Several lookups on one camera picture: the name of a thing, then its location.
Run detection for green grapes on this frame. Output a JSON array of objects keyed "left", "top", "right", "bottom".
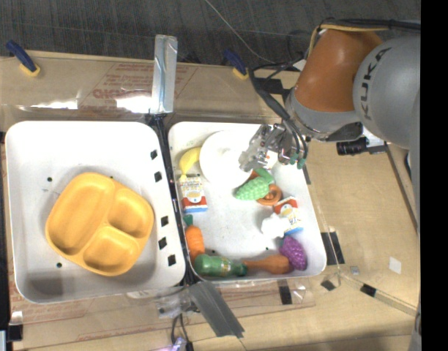
[{"left": 234, "top": 167, "right": 276, "bottom": 202}]

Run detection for white and red carton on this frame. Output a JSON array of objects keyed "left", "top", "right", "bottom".
[
  {"left": 177, "top": 175, "right": 209, "bottom": 214},
  {"left": 274, "top": 195, "right": 305, "bottom": 235}
]

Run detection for white lumpy toy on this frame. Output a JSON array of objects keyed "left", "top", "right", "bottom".
[{"left": 260, "top": 212, "right": 288, "bottom": 239}]

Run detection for orange doughnut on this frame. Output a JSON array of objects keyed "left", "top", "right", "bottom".
[{"left": 247, "top": 170, "right": 284, "bottom": 207}]

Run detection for white plastic tray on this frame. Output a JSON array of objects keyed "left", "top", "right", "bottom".
[
  {"left": 4, "top": 120, "right": 187, "bottom": 304},
  {"left": 167, "top": 121, "right": 328, "bottom": 283}
]

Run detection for yellow divided plate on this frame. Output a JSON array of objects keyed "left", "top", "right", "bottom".
[{"left": 44, "top": 171, "right": 156, "bottom": 278}]

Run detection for orange carrot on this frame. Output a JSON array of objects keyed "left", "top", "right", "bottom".
[{"left": 182, "top": 214, "right": 206, "bottom": 263}]

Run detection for black cylinder on white bracket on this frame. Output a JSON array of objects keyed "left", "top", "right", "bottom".
[{"left": 335, "top": 136, "right": 388, "bottom": 156}]

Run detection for white round plate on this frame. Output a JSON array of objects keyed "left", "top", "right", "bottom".
[{"left": 198, "top": 129, "right": 255, "bottom": 184}]

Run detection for brown chicken drumstick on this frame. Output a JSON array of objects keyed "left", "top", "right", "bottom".
[{"left": 242, "top": 253, "right": 294, "bottom": 276}]

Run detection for yellow banana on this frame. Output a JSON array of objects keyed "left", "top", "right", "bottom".
[{"left": 177, "top": 146, "right": 204, "bottom": 183}]

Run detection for purple grapes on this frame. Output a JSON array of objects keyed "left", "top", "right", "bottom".
[{"left": 279, "top": 235, "right": 309, "bottom": 271}]

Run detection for green bottle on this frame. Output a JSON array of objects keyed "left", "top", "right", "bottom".
[{"left": 193, "top": 253, "right": 248, "bottom": 279}]

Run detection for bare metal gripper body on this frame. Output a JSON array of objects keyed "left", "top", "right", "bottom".
[{"left": 250, "top": 124, "right": 307, "bottom": 167}]

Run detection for brown cardboard board, red print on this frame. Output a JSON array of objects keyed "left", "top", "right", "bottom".
[{"left": 0, "top": 49, "right": 318, "bottom": 347}]

